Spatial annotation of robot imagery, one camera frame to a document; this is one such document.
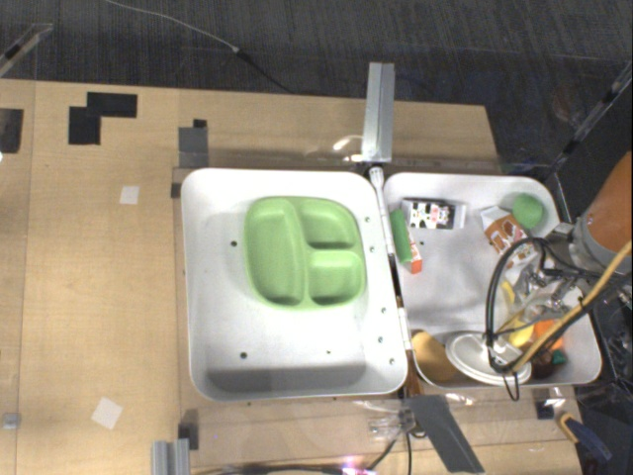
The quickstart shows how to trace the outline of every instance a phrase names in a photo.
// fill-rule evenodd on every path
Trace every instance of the white wire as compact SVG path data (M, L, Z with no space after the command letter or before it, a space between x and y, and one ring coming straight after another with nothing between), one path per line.
M149 16L155 16L157 18L162 18L164 20L167 21L171 21L172 23L175 23L176 25L180 25L181 27L185 27L186 29L192 30L193 32L198 32L199 34L209 37L211 39L213 39L214 41L218 41L219 43L224 44L225 46L228 46L229 48L231 48L231 50L235 53L239 52L239 47L234 46L233 44L225 41L224 39L215 36L214 34L207 32L205 30L201 30L197 27L194 27L193 25L190 25L189 23L185 23L184 21L180 21L176 18L173 18L172 16L167 16L166 14L161 14L159 12L154 12L154 11L148 11L147 9L141 9L139 7L134 7L132 5L126 5L126 4L122 4L121 2L116 2L114 0L101 0L103 2L109 3L111 5L115 5L117 7L121 7L122 9L127 9L129 11L135 11L135 12L139 12L142 14L147 14Z

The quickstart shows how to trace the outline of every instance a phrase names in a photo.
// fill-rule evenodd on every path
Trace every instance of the green ball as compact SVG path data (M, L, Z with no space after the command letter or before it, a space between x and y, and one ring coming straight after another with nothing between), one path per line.
M512 214L525 229L531 230L543 220L545 208L536 197L520 194L514 199Z

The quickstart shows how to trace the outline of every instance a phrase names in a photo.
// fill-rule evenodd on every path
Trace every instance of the wooden surface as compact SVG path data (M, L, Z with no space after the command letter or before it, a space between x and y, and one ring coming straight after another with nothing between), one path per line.
M26 100L18 87L29 94ZM100 146L68 145L68 107L85 106L89 90L137 94L137 118L104 118ZM367 413L353 403L212 404L192 390L178 358L186 347L185 319L176 308L183 300L178 213L170 199L178 127L207 120L212 161L263 148L271 157L331 162L341 158L332 153L336 141L362 133L362 101L0 80L0 107L29 104L35 107L33 149L23 147L0 164L0 178L12 178L0 185L0 213L9 207L17 217L0 219L0 283L3 291L15 291L9 302L0 299L0 389L14 397L1 403L22 414L17 443L14 432L0 431L1 473L148 474L151 443L173 440L190 410L217 436L207 436L205 448L193 453L199 467L315 459L341 448L369 458L381 450L368 436ZM25 123L25 134L29 130ZM496 157L483 108L441 104L396 104L395 152ZM22 172L9 175L14 169ZM137 205L120 204L124 186L139 187ZM13 211L11 203L28 203L28 225L18 220L26 208ZM27 227L24 241L20 231ZM7 255L21 249L26 261L16 267ZM113 429L91 420L102 397L123 407ZM534 420L528 397L510 420L496 397L475 399L489 404L463 409L472 412L460 412L458 404L455 414L489 473L578 472L574 448L553 423ZM566 406L577 411L572 400ZM413 473L444 473L427 440L415 448L423 471ZM403 473L406 458L390 456L381 474Z

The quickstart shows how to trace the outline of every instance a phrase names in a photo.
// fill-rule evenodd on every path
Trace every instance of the white lid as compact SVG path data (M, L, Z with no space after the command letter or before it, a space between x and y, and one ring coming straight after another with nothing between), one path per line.
M495 343L495 353L501 364L521 355L521 351L509 343ZM503 375L494 371L488 359L488 347L481 332L457 332L446 343L446 356L466 376L489 385L503 385ZM528 362L517 373L518 383L527 382L532 375Z

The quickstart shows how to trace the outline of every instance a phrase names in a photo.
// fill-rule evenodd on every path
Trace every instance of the white square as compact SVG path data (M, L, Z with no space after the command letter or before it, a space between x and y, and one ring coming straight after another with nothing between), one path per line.
M96 410L92 414L92 420L104 428L114 429L122 411L123 407L117 405L114 401L108 398L101 398L99 405L97 405Z
M124 186L121 190L120 204L138 204L139 186Z

